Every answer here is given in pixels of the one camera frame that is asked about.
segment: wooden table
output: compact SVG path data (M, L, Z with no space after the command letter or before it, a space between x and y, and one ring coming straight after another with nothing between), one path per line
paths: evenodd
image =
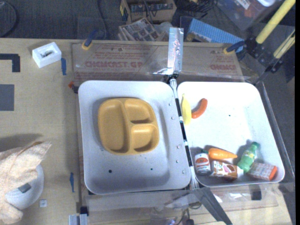
M67 75L62 74L60 61L39 69L33 60L32 50L50 42L58 45L62 57L67 60ZM17 224L68 224L68 216L76 214L80 207L77 95L68 87L73 79L71 45L80 42L0 39L0 53L17 53L21 57L20 73L12 73L11 61L0 60L0 84L15 85L14 111L0 111L0 151L34 141L52 142L52 147L41 163L45 184L39 199L46 199L47 207L40 208L38 201L35 202L24 210L24 216ZM74 174L74 193L69 182L70 173ZM282 194L275 190L273 195L277 202L271 207L228 211L227 215L233 224L292 224ZM195 224L223 224L215 222L212 215L205 212L192 217Z

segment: gray square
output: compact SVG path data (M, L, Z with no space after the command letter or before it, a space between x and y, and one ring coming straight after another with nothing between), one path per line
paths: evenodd
M13 111L15 108L15 85L0 84L0 111Z

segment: toy bottle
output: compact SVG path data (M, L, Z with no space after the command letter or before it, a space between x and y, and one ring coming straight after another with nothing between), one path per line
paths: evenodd
M256 157L256 150L260 147L259 143L252 142L250 148L244 151L240 161L238 162L238 167L247 173L250 170L250 166L253 164Z

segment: yellow handle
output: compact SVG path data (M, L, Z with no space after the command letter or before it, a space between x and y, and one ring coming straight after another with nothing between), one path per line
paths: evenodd
M296 40L296 35L294 34L295 30L286 38L286 40L276 49L273 53L273 56L277 59L280 59L287 50L289 50L294 44Z
M260 34L256 37L256 42L262 44L270 33L276 28L280 21L284 18L287 12L294 6L296 0L285 0L277 12L272 16L267 25L263 28Z

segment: toy carrot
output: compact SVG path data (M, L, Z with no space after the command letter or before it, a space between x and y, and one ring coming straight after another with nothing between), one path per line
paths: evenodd
M208 156L211 159L226 159L226 158L237 158L238 156L232 152L228 152L219 148L210 148L208 150Z
M192 118L193 119L199 118L205 112L206 108L207 108L207 99L202 98L200 101L199 108L195 112L192 112Z

